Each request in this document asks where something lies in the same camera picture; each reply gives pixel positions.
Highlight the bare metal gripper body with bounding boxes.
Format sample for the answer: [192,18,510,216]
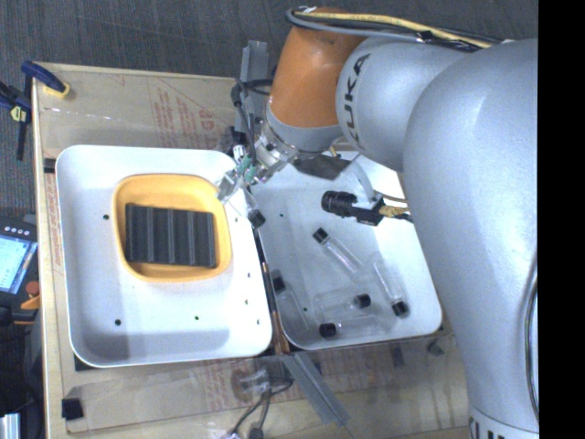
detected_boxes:
[236,130,299,187]

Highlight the clear plastic bottle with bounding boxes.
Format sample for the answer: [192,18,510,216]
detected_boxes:
[228,183,268,230]
[317,313,394,340]
[312,226,365,276]
[314,288,373,322]
[370,258,411,318]
[270,269,313,336]

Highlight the orange plate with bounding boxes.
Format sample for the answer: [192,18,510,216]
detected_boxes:
[111,172,234,284]

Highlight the black ribbed block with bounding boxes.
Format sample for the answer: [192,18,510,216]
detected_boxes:
[123,202,218,269]

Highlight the white plastic tray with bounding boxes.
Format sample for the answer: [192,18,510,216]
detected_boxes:
[248,150,444,352]
[54,144,274,369]

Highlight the brown cardboard board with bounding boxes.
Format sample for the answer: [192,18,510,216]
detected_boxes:
[30,60,461,434]

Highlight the black cylinder on white bracket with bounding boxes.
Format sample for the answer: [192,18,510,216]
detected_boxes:
[320,158,387,228]

